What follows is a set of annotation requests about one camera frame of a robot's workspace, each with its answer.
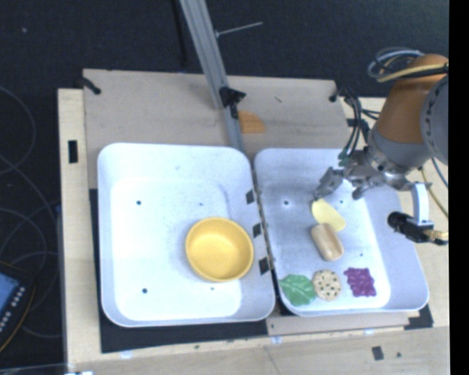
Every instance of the black carpet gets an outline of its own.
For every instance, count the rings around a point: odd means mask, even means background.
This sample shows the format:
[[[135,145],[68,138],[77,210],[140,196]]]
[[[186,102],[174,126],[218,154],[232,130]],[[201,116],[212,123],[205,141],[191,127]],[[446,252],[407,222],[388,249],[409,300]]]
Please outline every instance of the black carpet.
[[[263,22],[220,37],[231,75],[333,79],[385,96],[389,85],[366,71],[381,48],[449,54],[449,0],[206,1],[218,31]],[[0,0],[0,258],[40,284],[0,368],[64,360],[55,91],[83,68],[201,72],[174,0]]]

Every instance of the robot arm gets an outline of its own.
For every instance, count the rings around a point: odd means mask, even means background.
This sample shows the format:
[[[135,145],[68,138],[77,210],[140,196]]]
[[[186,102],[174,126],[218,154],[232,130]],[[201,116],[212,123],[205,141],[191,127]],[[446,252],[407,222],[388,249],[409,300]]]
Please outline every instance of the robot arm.
[[[406,69],[388,74],[394,83],[378,121],[368,135],[367,146],[354,151],[343,168],[329,168],[313,196],[332,193],[343,180],[354,187],[353,197],[387,184],[397,191],[410,191],[414,215],[393,212],[388,223],[412,241],[445,244],[428,215],[428,185],[413,183],[406,175],[432,158],[448,164],[448,59],[420,55]]]

